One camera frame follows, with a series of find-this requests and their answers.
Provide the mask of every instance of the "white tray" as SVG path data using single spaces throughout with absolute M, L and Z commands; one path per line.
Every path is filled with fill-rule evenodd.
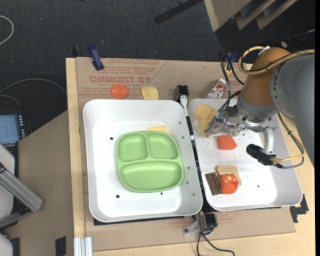
M 298 204 L 302 199 L 302 191 L 295 169 L 264 166 L 246 152 L 249 144 L 264 147 L 263 133 L 251 130 L 241 132 L 240 135 L 233 137 L 237 144 L 233 150 L 218 149 L 216 136 L 227 134 L 227 130 L 221 130 L 214 137 L 201 137 L 198 119 L 195 116 L 197 107 L 206 104 L 218 110 L 225 101 L 225 99 L 194 99 L 188 104 L 205 196 L 210 206 L 217 211 L 231 211 Z M 273 117 L 263 126 L 277 127 L 273 134 L 273 151 L 277 153 L 277 157 L 288 157 L 289 152 L 277 118 Z M 214 172 L 218 165 L 231 164 L 237 167 L 242 185 L 233 194 L 212 195 L 205 174 Z
M 89 208 L 101 222 L 194 215 L 203 197 L 185 112 L 172 100 L 94 99 L 83 109 Z M 163 192 L 128 190 L 120 180 L 116 144 L 123 134 L 165 125 L 182 156 L 182 183 Z

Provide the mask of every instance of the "green divided plate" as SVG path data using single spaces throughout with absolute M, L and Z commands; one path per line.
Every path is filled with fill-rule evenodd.
M 180 185 L 184 167 L 175 139 L 161 131 L 135 131 L 116 143 L 122 184 L 135 192 L 160 192 Z

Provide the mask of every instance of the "wooden table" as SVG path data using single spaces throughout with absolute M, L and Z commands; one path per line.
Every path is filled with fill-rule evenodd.
M 190 61 L 186 66 L 197 65 Z M 208 63 L 219 70 L 220 63 Z M 223 77 L 222 72 L 216 72 L 216 79 Z M 85 211 L 84 211 L 84 193 L 82 177 L 81 160 L 81 139 L 79 134 L 80 113 L 78 106 L 78 88 L 77 88 L 77 65 L 75 58 L 66 59 L 66 78 L 68 93 L 68 121 L 70 138 L 70 161 L 71 161 L 71 183 L 72 183 L 72 206 L 73 206 L 73 226 L 74 237 L 86 237 Z M 297 134 L 292 120 L 287 118 L 290 127 Z M 299 153 L 295 144 L 289 137 L 286 137 L 287 147 L 292 155 Z M 233 238 L 224 240 L 215 240 L 213 244 L 218 248 L 228 249 L 235 252 L 235 255 L 246 256 L 270 256 L 270 255 L 315 255 L 315 170 L 308 157 L 305 157 L 303 166 L 296 168 L 297 176 L 300 181 L 302 192 L 305 194 L 309 211 L 304 215 L 298 216 L 298 223 L 295 224 L 296 232 L 264 235 L 256 237 Z M 200 242 L 200 253 L 202 255 L 229 255 L 228 253 L 218 252 L 211 248 L 207 242 Z M 94 252 L 95 256 L 192 256 L 197 255 L 196 243 L 187 242 L 179 244 L 157 245 L 148 247 L 107 250 Z

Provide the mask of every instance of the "black floor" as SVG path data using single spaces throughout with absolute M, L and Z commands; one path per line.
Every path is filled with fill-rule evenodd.
M 213 32 L 203 1 L 162 22 L 157 19 L 186 2 L 1 0 L 0 16 L 13 22 L 14 33 L 0 44 L 0 91 L 17 81 L 34 78 L 53 81 L 65 89 L 65 58 L 72 57 L 75 44 L 83 56 L 88 55 L 87 46 L 95 44 L 101 57 L 219 61 L 221 50 L 240 55 L 253 45 L 278 46 L 273 42 L 315 29 L 315 0 L 298 0 L 262 30 L 253 21 L 239 31 L 231 19 Z M 10 23 L 0 18 L 0 42 L 10 32 Z M 287 42 L 292 52 L 315 48 L 315 33 Z M 2 95 L 19 101 L 33 130 L 67 109 L 64 93 L 44 81 L 20 83 Z M 0 97 L 0 110 L 15 107 L 13 100 Z

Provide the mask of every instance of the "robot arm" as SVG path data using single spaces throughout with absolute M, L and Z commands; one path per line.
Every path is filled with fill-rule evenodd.
M 244 70 L 242 59 L 251 50 L 239 60 L 240 70 L 248 76 L 239 92 L 237 104 L 222 106 L 205 135 L 218 132 L 222 126 L 227 126 L 233 136 L 243 129 L 263 132 L 264 149 L 249 145 L 247 152 L 269 165 L 269 160 L 275 159 L 274 153 L 270 153 L 273 136 L 271 130 L 266 130 L 262 124 L 275 114 L 283 113 L 293 118 L 303 146 L 315 166 L 315 50 L 290 54 L 282 48 L 266 48 L 260 52 L 251 70 Z

